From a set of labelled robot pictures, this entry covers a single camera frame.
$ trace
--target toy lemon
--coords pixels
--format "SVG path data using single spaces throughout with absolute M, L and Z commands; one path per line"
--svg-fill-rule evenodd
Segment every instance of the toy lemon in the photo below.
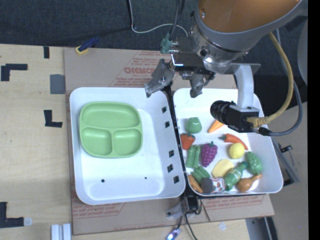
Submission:
M 230 146 L 229 155 L 232 159 L 241 158 L 245 154 L 245 147 L 241 143 L 234 143 Z

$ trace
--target red pepper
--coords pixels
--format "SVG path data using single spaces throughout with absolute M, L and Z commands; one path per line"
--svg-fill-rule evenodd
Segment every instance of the red pepper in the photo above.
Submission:
M 183 150 L 188 150 L 191 147 L 192 143 L 194 143 L 196 140 L 195 136 L 189 133 L 182 133 L 180 139 Z
M 228 143 L 240 143 L 244 146 L 245 150 L 248 150 L 247 145 L 240 138 L 238 138 L 237 136 L 234 136 L 230 133 L 225 134 L 224 136 L 221 137 L 221 139 L 224 142 L 228 142 Z

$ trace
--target blue clamp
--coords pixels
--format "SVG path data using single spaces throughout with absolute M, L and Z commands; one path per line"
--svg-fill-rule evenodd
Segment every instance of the blue clamp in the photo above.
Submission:
M 99 37 L 93 37 L 88 41 L 85 41 L 82 45 L 75 48 L 75 52 L 79 55 L 82 55 L 88 51 L 88 48 L 95 47 L 98 41 L 99 41 Z

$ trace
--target green plate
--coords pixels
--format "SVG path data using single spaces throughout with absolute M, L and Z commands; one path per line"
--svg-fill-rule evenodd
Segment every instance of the green plate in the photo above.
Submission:
M 80 112 L 79 132 L 84 150 L 99 158 L 131 157 L 143 143 L 140 114 L 126 103 L 87 103 Z

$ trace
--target orange carrot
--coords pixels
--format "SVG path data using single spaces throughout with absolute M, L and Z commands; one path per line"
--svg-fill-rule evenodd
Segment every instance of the orange carrot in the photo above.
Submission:
M 221 128 L 222 126 L 224 126 L 225 124 L 218 121 L 218 120 L 215 120 L 212 125 L 210 126 L 209 130 L 208 130 L 208 133 L 212 133 L 214 132 L 215 130 L 218 130 L 219 128 Z
M 247 145 L 240 138 L 238 138 L 237 136 L 234 136 L 234 135 L 232 135 L 230 133 L 227 133 L 227 134 L 223 135 L 221 137 L 221 139 L 224 142 L 227 142 L 227 143 L 240 143 L 240 144 L 242 144 L 244 146 L 245 150 L 248 150 Z

